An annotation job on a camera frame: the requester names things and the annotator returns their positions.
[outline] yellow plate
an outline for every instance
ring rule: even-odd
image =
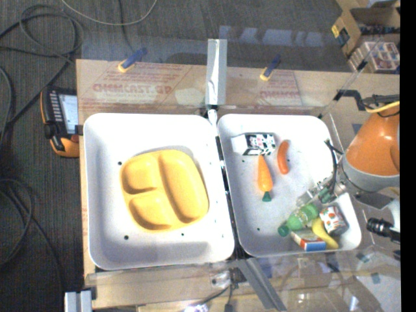
[[[130,158],[120,170],[124,200],[134,221],[150,231],[169,231],[208,212],[205,185],[194,161],[166,149]]]

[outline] green bottle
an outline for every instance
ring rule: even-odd
[[[309,221],[318,217],[318,215],[318,207],[314,203],[308,203],[291,214],[286,223],[279,227],[278,233],[284,237],[290,230],[295,231],[303,229]]]

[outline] orange carrot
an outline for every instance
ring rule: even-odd
[[[289,149],[289,141],[284,140],[278,150],[278,166],[281,174],[289,173],[289,166],[287,165],[286,153]]]
[[[273,180],[263,155],[259,155],[257,184],[259,185],[259,189],[265,192],[265,195],[263,196],[263,201],[271,201],[269,192],[273,188]]]

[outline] banana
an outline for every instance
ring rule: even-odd
[[[312,220],[312,232],[326,242],[326,248],[328,250],[337,250],[339,248],[335,239],[329,236],[326,232],[324,221],[322,221],[319,217]]]

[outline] dark floor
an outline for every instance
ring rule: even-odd
[[[66,1],[93,18],[122,23],[117,0]],[[124,23],[139,19],[153,2],[121,1]],[[22,15],[32,6],[36,8]],[[1,75],[0,129],[32,103],[7,124],[0,149],[1,263],[23,230],[23,211],[18,212],[5,194],[10,196],[10,189],[15,190],[26,207],[29,204],[23,188],[6,179],[27,186],[34,202],[33,219],[20,250],[0,268],[0,311],[62,311],[62,293],[80,291],[83,286],[79,161],[59,157],[51,149],[44,137],[37,96],[66,65],[52,83],[68,88],[76,85],[75,67],[62,55],[77,47],[73,40],[81,39],[80,25],[62,18],[63,10],[82,24],[85,33],[82,46],[69,56],[72,61],[122,60],[131,48],[146,44],[152,48],[147,61],[205,64],[207,39],[223,38],[229,43],[229,66],[264,67],[278,52],[282,69],[348,71],[331,34],[331,26],[341,14],[334,0],[158,0],[144,21],[124,27],[126,36],[121,26],[87,20],[60,0],[0,0],[0,67],[13,90],[12,112],[7,117],[9,87]],[[26,21],[21,27],[18,23],[12,27],[22,19]],[[42,49],[24,32],[49,49]]]

